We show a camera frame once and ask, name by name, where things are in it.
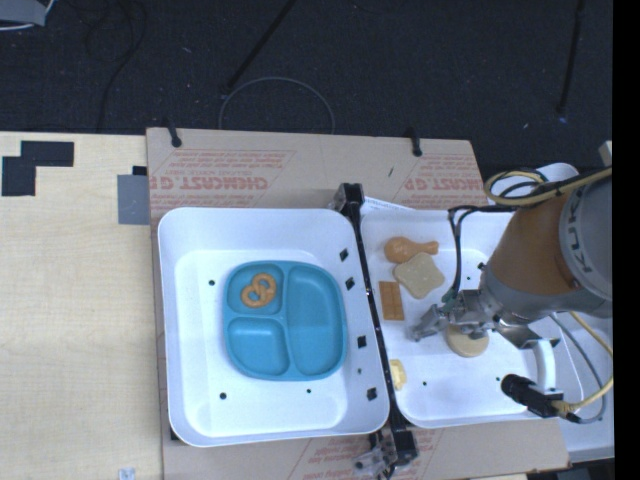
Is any beige round toy biscuit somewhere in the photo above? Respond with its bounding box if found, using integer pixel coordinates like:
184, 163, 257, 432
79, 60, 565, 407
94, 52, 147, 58
446, 324, 491, 359

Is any black block with wires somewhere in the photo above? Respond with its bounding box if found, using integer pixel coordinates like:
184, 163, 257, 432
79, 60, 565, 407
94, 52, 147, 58
391, 427, 417, 467
336, 182, 365, 214

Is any orange toy chicken drumstick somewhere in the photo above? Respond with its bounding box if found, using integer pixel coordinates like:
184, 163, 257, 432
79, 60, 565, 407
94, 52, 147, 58
383, 236, 440, 264

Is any blue divided plate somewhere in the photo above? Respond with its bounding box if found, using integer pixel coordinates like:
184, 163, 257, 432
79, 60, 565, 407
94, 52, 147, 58
223, 260, 349, 382

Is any white plastic tray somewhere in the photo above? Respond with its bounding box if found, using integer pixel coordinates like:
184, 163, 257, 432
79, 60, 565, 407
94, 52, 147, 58
157, 206, 391, 448
359, 207, 589, 430

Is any pale yellow toy butter piece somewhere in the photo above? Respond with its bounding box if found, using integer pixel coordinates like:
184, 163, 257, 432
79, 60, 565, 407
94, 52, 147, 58
388, 359, 408, 391

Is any brown cardboard board red print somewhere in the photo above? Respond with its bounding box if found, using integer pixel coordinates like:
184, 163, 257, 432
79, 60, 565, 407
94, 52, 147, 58
144, 126, 571, 480

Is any thin black rod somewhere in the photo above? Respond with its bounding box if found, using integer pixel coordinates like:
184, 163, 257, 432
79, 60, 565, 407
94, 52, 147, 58
348, 201, 404, 435

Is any white printed paper slip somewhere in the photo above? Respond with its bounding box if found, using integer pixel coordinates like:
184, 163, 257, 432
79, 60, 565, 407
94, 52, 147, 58
362, 195, 417, 215

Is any orange toy pretzel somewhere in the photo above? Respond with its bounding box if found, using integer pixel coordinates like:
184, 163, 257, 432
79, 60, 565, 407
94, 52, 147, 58
240, 272, 278, 311

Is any black cylinder on white bracket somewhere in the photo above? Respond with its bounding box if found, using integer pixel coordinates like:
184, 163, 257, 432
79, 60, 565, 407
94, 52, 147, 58
501, 340, 566, 419

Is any beige toy bread slice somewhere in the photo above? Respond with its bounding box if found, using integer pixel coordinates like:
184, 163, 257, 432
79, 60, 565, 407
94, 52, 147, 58
392, 252, 446, 300

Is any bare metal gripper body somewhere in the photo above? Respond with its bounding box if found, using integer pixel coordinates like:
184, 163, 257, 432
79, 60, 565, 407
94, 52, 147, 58
439, 289, 505, 342

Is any orange rectangular toy cracker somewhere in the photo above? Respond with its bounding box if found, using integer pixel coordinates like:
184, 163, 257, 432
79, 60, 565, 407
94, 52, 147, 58
378, 280, 406, 323

